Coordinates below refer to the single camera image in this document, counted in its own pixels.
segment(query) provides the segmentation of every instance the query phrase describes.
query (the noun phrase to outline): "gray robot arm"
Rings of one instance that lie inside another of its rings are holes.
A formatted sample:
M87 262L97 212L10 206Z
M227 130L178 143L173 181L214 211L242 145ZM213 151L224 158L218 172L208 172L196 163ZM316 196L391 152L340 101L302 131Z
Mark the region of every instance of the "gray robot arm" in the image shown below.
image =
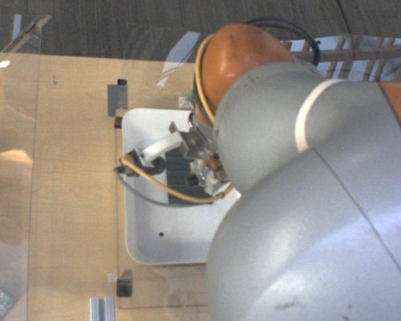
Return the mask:
M214 135L243 197L211 245L212 320L401 320L401 127L378 84L265 64Z

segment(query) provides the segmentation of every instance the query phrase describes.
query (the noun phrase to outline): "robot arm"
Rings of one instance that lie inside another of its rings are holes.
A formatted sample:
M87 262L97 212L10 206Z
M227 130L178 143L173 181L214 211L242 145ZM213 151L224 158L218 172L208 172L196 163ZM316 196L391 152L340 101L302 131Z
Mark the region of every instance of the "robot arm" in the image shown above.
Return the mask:
M401 85L325 80L228 25L195 90L173 146L210 194L242 193L209 252L212 320L401 320Z

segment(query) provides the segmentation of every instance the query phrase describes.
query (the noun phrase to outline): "light wood surface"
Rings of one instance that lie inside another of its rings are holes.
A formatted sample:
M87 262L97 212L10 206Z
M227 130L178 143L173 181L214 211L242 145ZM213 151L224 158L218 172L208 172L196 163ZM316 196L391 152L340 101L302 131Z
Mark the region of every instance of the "light wood surface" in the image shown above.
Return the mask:
M107 115L107 85L128 80L129 108L177 109L178 97L191 90L192 65L167 77L163 70L162 62L40 56L28 320L88 320L91 297L115 296L109 274L119 274L130 259L119 252L112 169L121 143ZM22 84L24 76L8 80ZM118 299L116 319L210 320L206 306L120 309Z

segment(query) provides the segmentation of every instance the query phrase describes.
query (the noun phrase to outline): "orange cap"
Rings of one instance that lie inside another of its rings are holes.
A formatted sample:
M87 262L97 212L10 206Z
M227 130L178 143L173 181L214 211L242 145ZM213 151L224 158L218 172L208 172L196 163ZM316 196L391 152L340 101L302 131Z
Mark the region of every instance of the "orange cap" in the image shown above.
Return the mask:
M269 62L292 62L289 50L270 33L247 24L219 29L203 54L201 82L213 112L227 88L245 72ZM203 122L201 113L196 115Z

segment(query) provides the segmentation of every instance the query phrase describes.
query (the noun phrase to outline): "metal bracket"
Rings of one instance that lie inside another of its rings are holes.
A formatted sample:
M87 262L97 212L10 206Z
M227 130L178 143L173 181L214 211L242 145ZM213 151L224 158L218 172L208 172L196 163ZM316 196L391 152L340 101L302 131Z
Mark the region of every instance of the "metal bracket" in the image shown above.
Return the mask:
M214 145L208 141L198 128L191 128L189 132L181 132L176 124L171 122L169 132L180 132L183 143L180 145L180 151L186 158L208 158L214 154Z
M116 321L113 296L90 298L90 321Z
M116 116L116 110L128 109L128 86L126 80L108 85L108 116Z

